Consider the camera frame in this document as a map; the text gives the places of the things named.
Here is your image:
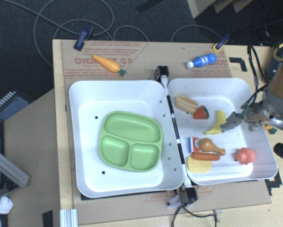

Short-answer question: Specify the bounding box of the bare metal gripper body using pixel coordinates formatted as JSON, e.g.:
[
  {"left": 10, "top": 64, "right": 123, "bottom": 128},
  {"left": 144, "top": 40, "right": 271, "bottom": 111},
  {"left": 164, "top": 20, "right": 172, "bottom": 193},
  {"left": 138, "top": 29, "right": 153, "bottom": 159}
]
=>
[{"left": 241, "top": 102, "right": 283, "bottom": 132}]

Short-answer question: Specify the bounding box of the yellow banana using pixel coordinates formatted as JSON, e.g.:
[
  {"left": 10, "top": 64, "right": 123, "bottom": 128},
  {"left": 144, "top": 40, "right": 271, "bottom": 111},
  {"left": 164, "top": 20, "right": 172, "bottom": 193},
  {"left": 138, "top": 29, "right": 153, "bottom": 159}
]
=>
[{"left": 204, "top": 109, "right": 227, "bottom": 136}]

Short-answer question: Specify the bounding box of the white plastic tray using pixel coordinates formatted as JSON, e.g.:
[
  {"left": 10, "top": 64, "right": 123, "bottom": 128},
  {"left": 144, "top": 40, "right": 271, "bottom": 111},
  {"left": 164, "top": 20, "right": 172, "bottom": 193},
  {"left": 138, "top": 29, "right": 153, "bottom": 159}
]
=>
[
  {"left": 167, "top": 77, "right": 279, "bottom": 186},
  {"left": 68, "top": 79, "right": 185, "bottom": 199}
]

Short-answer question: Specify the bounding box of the brown chicken drumstick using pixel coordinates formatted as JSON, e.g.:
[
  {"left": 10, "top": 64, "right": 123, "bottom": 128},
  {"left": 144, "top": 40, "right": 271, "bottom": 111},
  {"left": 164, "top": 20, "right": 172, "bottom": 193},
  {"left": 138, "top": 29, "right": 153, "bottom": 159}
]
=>
[{"left": 198, "top": 137, "right": 226, "bottom": 157}]

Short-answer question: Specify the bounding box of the red strawberry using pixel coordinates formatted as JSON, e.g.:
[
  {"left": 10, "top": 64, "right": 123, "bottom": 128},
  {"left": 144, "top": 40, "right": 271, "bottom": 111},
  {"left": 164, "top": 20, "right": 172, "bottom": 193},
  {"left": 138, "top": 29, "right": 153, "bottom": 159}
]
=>
[{"left": 192, "top": 105, "right": 210, "bottom": 121}]

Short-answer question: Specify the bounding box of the pink lumpy toy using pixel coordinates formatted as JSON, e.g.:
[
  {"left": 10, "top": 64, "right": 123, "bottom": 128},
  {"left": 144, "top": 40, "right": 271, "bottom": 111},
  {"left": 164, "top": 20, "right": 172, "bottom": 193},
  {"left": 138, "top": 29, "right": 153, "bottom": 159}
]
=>
[{"left": 235, "top": 147, "right": 256, "bottom": 166}]

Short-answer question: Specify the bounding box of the orange sausage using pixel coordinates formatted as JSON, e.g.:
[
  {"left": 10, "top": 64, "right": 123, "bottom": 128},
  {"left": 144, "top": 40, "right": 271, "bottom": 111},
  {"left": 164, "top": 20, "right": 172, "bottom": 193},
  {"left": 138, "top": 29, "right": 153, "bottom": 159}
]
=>
[{"left": 191, "top": 151, "right": 221, "bottom": 162}]

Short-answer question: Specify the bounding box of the white blue red carton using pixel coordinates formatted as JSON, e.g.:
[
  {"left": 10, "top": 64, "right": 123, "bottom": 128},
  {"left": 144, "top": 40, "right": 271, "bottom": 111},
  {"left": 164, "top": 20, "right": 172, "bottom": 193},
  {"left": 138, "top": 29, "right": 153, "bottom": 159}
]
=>
[{"left": 187, "top": 136, "right": 200, "bottom": 154}]

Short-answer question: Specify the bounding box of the tan bread bun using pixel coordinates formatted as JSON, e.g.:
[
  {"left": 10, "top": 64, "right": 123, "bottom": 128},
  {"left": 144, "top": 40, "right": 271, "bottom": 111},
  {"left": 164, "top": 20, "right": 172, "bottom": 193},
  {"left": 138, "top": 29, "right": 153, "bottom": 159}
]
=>
[{"left": 174, "top": 94, "right": 199, "bottom": 114}]

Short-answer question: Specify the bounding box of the yellow cheese slice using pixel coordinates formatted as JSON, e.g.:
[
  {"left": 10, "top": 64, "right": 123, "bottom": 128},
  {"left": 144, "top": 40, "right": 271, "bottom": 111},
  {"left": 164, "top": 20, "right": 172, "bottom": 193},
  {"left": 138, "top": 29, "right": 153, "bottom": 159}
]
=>
[{"left": 186, "top": 156, "right": 212, "bottom": 174}]

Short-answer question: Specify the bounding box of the thin black and white rod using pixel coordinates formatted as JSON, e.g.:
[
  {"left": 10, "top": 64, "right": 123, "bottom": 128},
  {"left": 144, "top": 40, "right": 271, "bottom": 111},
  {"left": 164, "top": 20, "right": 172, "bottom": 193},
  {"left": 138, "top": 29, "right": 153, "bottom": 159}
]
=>
[{"left": 160, "top": 75, "right": 193, "bottom": 188}]

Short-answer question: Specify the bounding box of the blue bottle white cap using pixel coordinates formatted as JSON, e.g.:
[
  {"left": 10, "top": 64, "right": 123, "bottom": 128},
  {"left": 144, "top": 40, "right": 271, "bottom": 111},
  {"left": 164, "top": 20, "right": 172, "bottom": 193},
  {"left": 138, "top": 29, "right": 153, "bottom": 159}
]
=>
[{"left": 186, "top": 52, "right": 218, "bottom": 69}]

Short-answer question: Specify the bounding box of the green divided plate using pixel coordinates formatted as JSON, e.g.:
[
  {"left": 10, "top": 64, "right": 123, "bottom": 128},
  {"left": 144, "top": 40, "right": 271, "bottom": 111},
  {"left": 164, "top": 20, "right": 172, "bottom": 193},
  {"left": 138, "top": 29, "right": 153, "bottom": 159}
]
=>
[{"left": 98, "top": 110, "right": 163, "bottom": 173}]

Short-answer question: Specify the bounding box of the brown cardboard board red print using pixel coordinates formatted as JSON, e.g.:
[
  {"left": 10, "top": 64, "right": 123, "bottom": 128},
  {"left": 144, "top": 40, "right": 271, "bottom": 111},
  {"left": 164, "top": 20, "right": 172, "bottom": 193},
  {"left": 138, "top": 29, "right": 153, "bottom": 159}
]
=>
[{"left": 61, "top": 40, "right": 273, "bottom": 226}]

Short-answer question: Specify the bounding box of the orange carrot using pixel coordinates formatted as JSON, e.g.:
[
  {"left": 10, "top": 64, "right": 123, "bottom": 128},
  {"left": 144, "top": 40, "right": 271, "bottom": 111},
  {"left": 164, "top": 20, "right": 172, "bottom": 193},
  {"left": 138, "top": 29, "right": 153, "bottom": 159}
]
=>
[{"left": 92, "top": 54, "right": 127, "bottom": 78}]

